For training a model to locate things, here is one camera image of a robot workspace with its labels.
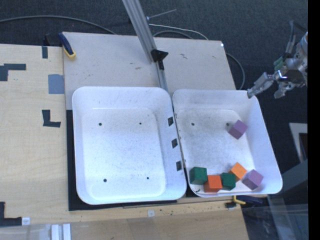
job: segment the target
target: cube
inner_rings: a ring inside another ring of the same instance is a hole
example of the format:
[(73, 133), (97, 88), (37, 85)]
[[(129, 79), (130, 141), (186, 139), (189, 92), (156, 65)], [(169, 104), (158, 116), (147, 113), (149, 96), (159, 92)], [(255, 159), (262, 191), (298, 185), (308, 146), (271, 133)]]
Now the cube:
[(204, 192), (217, 193), (222, 189), (222, 182), (220, 175), (208, 175), (208, 181), (203, 184)]
[(235, 163), (235, 165), (231, 168), (229, 171), (230, 174), (235, 175), (235, 181), (239, 181), (245, 176), (247, 170), (238, 162)]
[(193, 167), (189, 172), (190, 184), (203, 185), (208, 181), (207, 168)]
[(223, 190), (230, 191), (236, 187), (236, 176), (233, 173), (223, 172), (220, 177)]
[(247, 129), (248, 126), (244, 122), (237, 120), (228, 132), (237, 140), (239, 140)]
[(246, 176), (242, 180), (242, 183), (249, 189), (254, 190), (259, 187), (263, 178), (264, 177), (259, 172), (253, 169), (246, 174)]

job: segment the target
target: plastic tray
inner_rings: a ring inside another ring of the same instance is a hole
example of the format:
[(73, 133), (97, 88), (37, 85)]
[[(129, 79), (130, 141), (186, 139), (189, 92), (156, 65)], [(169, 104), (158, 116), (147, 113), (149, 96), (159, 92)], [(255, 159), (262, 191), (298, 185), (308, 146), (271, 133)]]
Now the plastic tray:
[(76, 190), (87, 204), (185, 194), (169, 94), (158, 87), (81, 87), (72, 96)]
[[(203, 185), (189, 184), (196, 195), (275, 194), (281, 190), (282, 177), (255, 96), (249, 99), (242, 90), (179, 89), (172, 101), (188, 178), (193, 167), (204, 167), (208, 175), (219, 175), (227, 173), (236, 162), (264, 177), (255, 190), (241, 181), (234, 189), (217, 193), (205, 193)], [(240, 139), (228, 133), (237, 120), (248, 126)]]

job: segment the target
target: aluminum rail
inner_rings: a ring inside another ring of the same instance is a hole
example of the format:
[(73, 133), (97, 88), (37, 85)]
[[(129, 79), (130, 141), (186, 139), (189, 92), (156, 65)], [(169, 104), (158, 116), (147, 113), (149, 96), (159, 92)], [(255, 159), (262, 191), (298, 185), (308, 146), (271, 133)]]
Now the aluminum rail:
[(140, 40), (144, 53), (150, 63), (156, 63), (159, 86), (168, 91), (167, 80), (162, 64), (152, 55), (152, 52), (158, 51), (154, 37), (150, 31), (147, 18), (143, 12), (139, 0), (122, 0), (124, 7), (129, 15), (134, 30)]

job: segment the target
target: green cube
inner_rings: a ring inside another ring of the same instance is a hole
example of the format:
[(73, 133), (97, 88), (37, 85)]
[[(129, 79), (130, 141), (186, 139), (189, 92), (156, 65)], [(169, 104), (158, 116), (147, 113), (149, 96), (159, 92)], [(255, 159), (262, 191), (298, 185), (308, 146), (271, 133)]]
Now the green cube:
[(207, 168), (193, 167), (189, 172), (190, 184), (203, 185), (208, 181)]
[(230, 191), (236, 187), (236, 176), (233, 173), (223, 172), (220, 177), (223, 190)]

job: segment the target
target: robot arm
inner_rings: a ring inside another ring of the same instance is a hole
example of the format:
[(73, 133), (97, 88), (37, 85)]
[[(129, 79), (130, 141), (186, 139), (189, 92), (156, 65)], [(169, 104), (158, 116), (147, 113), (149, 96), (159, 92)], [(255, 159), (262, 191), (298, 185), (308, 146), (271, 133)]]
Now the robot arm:
[(293, 34), (293, 21), (290, 24), (292, 32), (284, 55), (273, 63), (273, 74), (264, 72), (254, 82), (254, 86), (247, 90), (249, 98), (262, 93), (274, 82), (278, 84), (278, 90), (274, 93), (276, 99), (285, 96), (287, 91), (295, 87), (308, 86), (308, 32), (297, 43), (295, 53), (292, 55), (296, 36)]

